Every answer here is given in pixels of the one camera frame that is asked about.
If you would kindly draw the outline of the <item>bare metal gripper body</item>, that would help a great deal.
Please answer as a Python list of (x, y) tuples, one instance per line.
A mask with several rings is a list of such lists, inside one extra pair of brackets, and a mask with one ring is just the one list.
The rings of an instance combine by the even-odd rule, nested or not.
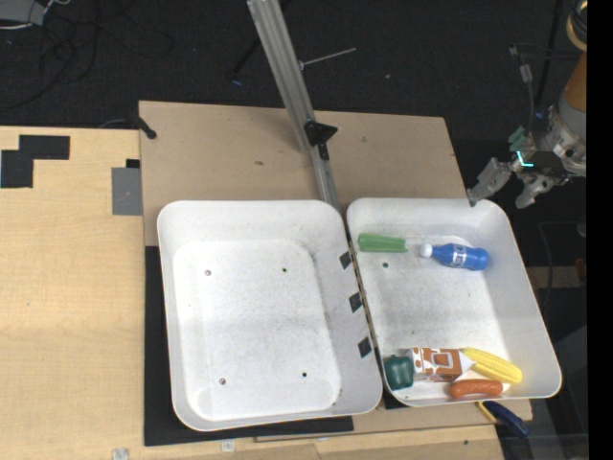
[(586, 113), (568, 104), (551, 106), (545, 127), (531, 131), (518, 148), (518, 161), (525, 172), (585, 177)]

